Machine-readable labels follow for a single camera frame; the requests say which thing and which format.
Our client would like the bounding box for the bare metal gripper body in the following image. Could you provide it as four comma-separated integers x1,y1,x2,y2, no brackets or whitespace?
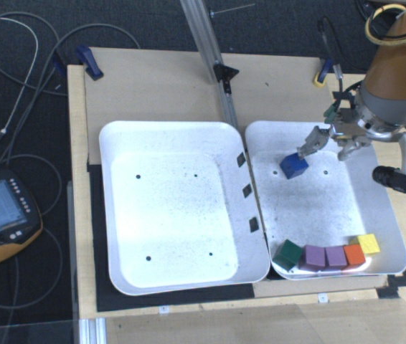
329,107,406,148

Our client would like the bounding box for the blue cube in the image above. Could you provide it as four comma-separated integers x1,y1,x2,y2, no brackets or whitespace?
279,152,311,181

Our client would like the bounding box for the white plastic tray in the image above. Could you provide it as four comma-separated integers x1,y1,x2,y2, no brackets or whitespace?
98,120,272,297
244,120,406,281

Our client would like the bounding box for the yellow cube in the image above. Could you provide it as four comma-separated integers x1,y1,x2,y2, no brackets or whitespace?
349,233,382,256

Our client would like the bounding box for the orange cube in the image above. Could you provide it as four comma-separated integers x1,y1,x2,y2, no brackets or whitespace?
343,244,367,268

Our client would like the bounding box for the purple cube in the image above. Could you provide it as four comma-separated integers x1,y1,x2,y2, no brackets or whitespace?
324,245,349,270
298,244,328,272

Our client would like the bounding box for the green cube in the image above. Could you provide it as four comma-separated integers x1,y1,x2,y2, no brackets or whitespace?
272,239,304,273

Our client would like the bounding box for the brown cardboard board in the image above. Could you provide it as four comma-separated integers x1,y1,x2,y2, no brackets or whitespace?
82,47,389,300

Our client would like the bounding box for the black cylinder on white bracket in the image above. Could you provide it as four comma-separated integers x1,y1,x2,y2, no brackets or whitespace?
372,133,406,195

